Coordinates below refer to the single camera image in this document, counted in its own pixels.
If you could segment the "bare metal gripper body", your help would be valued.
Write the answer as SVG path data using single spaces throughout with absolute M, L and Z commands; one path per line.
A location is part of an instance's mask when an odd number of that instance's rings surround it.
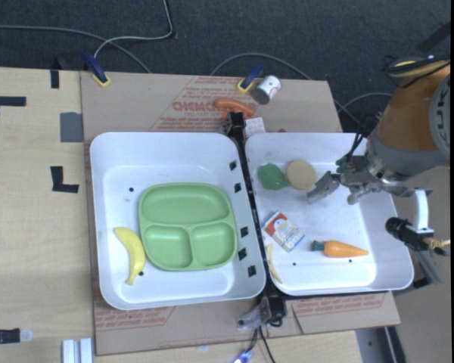
M 345 155 L 337 161 L 337 173 L 340 183 L 348 189 L 366 187 L 371 193 L 384 191 L 395 197 L 411 197 L 415 193 L 414 188 L 405 186 L 408 176 L 389 169 L 376 155 Z

